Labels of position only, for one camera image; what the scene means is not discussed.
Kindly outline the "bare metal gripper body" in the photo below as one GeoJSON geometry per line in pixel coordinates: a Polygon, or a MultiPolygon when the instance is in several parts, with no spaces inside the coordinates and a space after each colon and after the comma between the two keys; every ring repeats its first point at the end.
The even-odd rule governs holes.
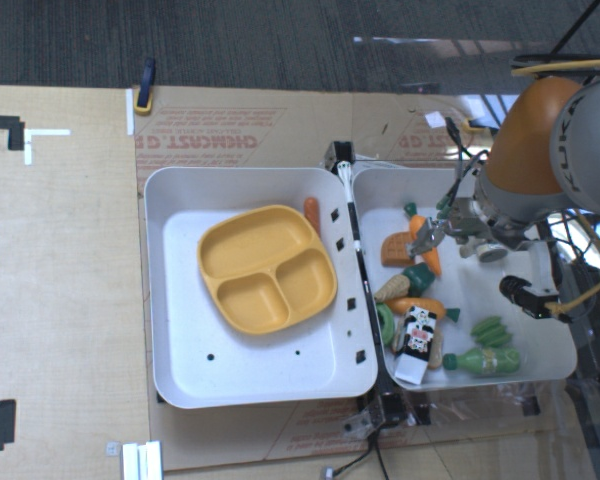
{"type": "Polygon", "coordinates": [[[498,243],[494,226],[498,222],[497,207],[477,196],[457,198],[449,210],[444,231],[457,244],[482,240],[498,243]]]}

